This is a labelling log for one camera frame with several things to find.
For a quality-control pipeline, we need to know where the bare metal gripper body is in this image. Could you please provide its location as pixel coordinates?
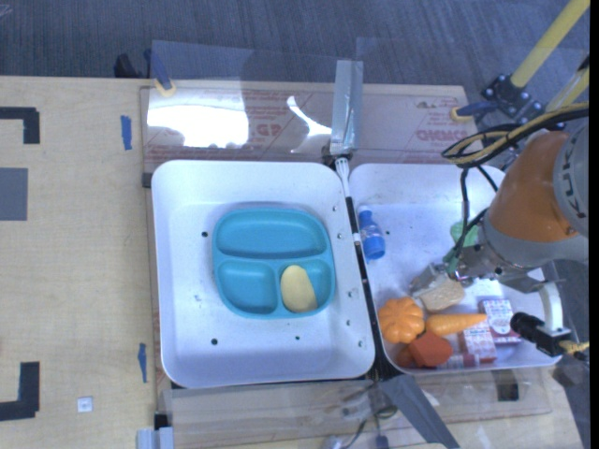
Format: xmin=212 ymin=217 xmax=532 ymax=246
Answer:
xmin=449 ymin=244 xmax=548 ymax=295

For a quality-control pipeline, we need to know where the tan bread slice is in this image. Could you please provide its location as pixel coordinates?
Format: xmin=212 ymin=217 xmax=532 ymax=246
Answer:
xmin=413 ymin=278 xmax=467 ymax=313

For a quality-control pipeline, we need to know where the green leafy toy vegetable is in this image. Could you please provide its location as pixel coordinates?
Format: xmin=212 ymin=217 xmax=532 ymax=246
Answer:
xmin=449 ymin=220 xmax=480 ymax=253

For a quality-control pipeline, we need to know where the white plastic tray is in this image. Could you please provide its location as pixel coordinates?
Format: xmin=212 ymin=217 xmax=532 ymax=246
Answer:
xmin=348 ymin=162 xmax=563 ymax=376
xmin=150 ymin=158 xmax=377 ymax=389

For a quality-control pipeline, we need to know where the orange pumpkin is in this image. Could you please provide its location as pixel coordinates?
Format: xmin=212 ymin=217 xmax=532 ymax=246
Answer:
xmin=377 ymin=296 xmax=427 ymax=345

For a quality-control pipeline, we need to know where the orange carrot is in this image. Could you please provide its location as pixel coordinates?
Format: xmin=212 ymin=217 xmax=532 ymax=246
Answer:
xmin=424 ymin=311 xmax=489 ymax=338

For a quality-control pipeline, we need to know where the red and white carton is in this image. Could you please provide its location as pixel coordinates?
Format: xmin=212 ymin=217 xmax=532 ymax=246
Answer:
xmin=477 ymin=297 xmax=522 ymax=346
xmin=457 ymin=322 xmax=499 ymax=365

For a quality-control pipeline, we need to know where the blue plastic bottle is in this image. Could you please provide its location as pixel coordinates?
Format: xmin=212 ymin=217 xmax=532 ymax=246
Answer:
xmin=356 ymin=204 xmax=387 ymax=262

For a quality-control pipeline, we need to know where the yellow potato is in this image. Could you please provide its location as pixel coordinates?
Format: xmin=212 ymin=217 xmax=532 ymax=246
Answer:
xmin=279 ymin=264 xmax=320 ymax=314

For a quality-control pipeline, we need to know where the blue divided plate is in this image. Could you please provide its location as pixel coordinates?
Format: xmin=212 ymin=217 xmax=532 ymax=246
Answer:
xmin=211 ymin=207 xmax=337 ymax=320

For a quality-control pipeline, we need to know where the black cylinder on white bracket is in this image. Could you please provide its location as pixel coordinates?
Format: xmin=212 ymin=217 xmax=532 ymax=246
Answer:
xmin=509 ymin=280 xmax=574 ymax=358

